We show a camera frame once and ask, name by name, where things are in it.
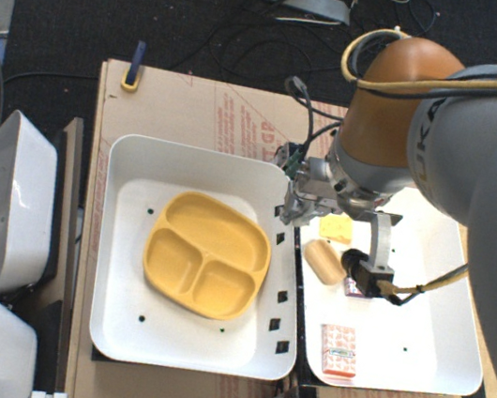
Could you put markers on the brown cardboard board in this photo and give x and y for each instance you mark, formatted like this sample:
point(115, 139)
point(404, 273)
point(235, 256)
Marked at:
point(188, 106)

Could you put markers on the yellow cheese slice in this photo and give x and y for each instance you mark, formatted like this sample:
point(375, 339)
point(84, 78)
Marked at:
point(337, 230)

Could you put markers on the yellow divided plate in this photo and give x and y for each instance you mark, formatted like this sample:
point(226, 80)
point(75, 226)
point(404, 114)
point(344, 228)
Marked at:
point(205, 257)

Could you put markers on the small pink packet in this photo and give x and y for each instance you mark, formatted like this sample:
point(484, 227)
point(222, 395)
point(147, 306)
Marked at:
point(351, 288)

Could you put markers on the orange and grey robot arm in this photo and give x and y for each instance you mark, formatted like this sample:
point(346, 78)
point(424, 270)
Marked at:
point(475, 152)

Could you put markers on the tan bread roll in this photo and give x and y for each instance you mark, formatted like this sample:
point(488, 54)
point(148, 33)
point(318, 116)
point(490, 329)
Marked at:
point(324, 261)

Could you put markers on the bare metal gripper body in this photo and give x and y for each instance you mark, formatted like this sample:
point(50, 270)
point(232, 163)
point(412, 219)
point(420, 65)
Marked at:
point(322, 188)

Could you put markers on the black cylinder on white bracket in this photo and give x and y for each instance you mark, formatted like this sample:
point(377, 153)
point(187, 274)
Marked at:
point(374, 263)

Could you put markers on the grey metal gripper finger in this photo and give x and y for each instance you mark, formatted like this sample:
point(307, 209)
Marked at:
point(289, 210)
point(309, 213)

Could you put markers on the orange and white carton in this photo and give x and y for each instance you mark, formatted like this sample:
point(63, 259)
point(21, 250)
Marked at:
point(339, 350)

